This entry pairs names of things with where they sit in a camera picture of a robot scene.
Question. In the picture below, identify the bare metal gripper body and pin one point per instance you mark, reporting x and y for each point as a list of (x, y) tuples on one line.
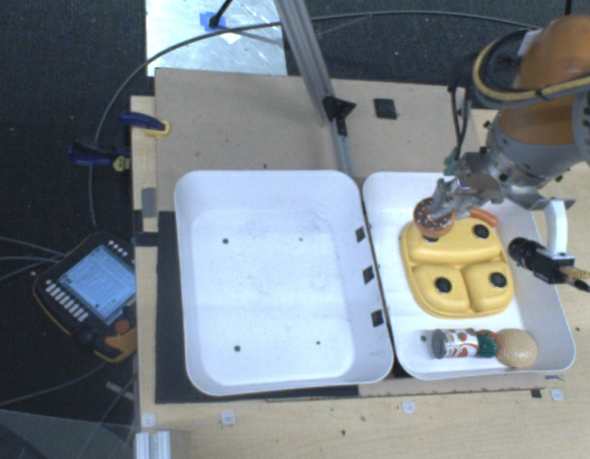
[(483, 180)]

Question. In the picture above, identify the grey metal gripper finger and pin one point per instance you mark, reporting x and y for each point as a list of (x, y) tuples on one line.
[(442, 199), (463, 204)]

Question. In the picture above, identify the brown sprinkled doughnut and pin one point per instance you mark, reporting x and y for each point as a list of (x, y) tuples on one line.
[(426, 220)]

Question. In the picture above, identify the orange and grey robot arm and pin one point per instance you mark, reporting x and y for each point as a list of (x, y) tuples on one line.
[(548, 84)]

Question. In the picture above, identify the orange sausage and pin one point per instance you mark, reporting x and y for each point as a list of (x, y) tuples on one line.
[(486, 217)]

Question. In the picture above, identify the yellow divided plate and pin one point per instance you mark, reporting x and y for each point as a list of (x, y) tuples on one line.
[(459, 275)]

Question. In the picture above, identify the black block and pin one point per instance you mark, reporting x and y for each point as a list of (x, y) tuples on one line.
[(386, 108)]

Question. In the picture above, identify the white plastic tray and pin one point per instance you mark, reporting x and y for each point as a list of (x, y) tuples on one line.
[(275, 285), (533, 313)]

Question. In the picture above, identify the small printed can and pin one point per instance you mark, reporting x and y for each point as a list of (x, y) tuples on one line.
[(454, 343)]

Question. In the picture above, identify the green and red toy strawberry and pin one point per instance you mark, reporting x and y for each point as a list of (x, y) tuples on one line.
[(487, 344)]

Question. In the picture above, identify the tan bread roll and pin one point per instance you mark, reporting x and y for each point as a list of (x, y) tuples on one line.
[(517, 348)]

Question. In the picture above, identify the brown cardboard board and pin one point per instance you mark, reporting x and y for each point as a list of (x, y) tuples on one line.
[(246, 122)]

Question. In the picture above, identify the black cylinder on white bracket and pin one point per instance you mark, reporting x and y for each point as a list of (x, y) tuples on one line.
[(538, 258)]

